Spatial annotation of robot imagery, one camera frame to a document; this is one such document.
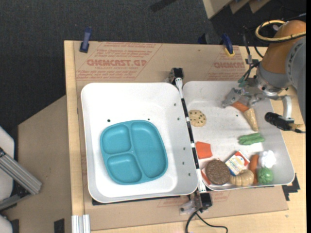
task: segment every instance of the orange block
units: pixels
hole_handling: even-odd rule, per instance
[[[209,158],[213,156],[209,143],[196,142],[195,148],[199,159]]]

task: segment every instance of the brown pastry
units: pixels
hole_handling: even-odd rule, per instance
[[[252,130],[253,131],[259,131],[254,108],[248,109],[243,114],[244,114],[247,122],[251,126]]]
[[[208,162],[205,168],[205,173],[209,181],[216,185],[223,185],[230,179],[228,166],[220,160],[212,160]]]

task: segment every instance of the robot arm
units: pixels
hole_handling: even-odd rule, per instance
[[[266,38],[259,34],[266,25],[281,24],[274,38]],[[240,90],[233,88],[223,101],[223,107],[241,101],[248,107],[265,99],[282,100],[283,116],[267,113],[265,119],[282,130],[296,129],[291,116],[291,100],[279,93],[289,86],[297,90],[300,111],[306,124],[306,23],[299,20],[288,22],[269,21],[261,24],[255,32],[258,39],[269,42],[270,45],[263,59],[250,66],[246,74],[238,81]],[[250,70],[257,67],[256,75],[249,77]]]

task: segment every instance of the blue clamp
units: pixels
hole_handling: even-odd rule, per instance
[[[88,47],[89,47],[88,42],[91,38],[91,34],[92,34],[92,28],[87,27],[86,30],[84,31],[84,39],[83,39],[83,42],[81,43],[81,46],[80,46],[80,52],[87,52],[88,51]]]
[[[222,34],[222,43],[225,44],[225,47],[226,47],[225,50],[226,50],[227,54],[229,56],[234,56],[235,53],[233,51],[233,46],[232,46],[231,40],[226,33]]]

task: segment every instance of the toy food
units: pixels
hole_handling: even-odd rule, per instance
[[[258,182],[261,184],[269,184],[273,180],[273,173],[267,167],[262,167],[257,172]]]
[[[195,148],[196,148],[199,159],[209,158],[213,156],[209,143],[196,142]]]
[[[203,127],[206,124],[206,116],[199,110],[190,110],[189,118],[194,127]]]
[[[230,175],[229,181],[231,184],[238,186],[247,186],[254,181],[254,174],[251,170],[242,170],[237,176]]]
[[[209,181],[216,185],[223,185],[230,179],[229,168],[221,160],[212,160],[208,162],[205,168],[205,174]]]
[[[264,138],[260,133],[247,134],[239,137],[239,143],[241,145],[252,145],[258,142],[264,142]]]
[[[231,106],[233,106],[234,108],[238,109],[241,112],[245,112],[249,109],[249,107],[247,107],[246,105],[242,104],[239,101],[233,103]]]
[[[243,112],[243,115],[245,116],[252,130],[259,131],[254,108],[250,108],[247,111]]]
[[[253,108],[249,108],[248,106],[244,105],[239,101],[233,103],[231,106],[243,113],[244,117],[246,118],[253,131],[259,131],[255,110]]]
[[[256,172],[257,165],[258,165],[258,159],[259,159],[259,154],[254,154],[251,158],[249,165],[248,165],[248,169],[251,170],[254,174],[254,181],[253,181],[254,184],[258,183],[257,172]]]
[[[241,151],[236,151],[225,164],[228,166],[232,175],[238,175],[242,170],[246,169],[249,160],[242,154]]]
[[[263,151],[259,155],[259,165],[261,167],[272,168],[276,163],[276,157],[272,150]]]
[[[205,174],[205,172],[204,172],[203,170],[201,170],[201,175],[202,175],[203,180],[205,180],[206,183],[207,183],[208,185],[210,185],[211,182],[209,181],[208,177],[206,176],[206,174]]]

